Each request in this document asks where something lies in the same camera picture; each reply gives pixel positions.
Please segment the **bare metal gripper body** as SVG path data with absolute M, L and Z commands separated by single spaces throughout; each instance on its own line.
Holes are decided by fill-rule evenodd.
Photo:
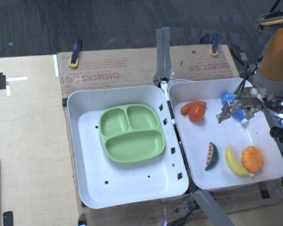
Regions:
M 259 112 L 274 106 L 274 103 L 269 101 L 268 97 L 262 96 L 255 87 L 245 87 L 236 103 L 246 113 Z

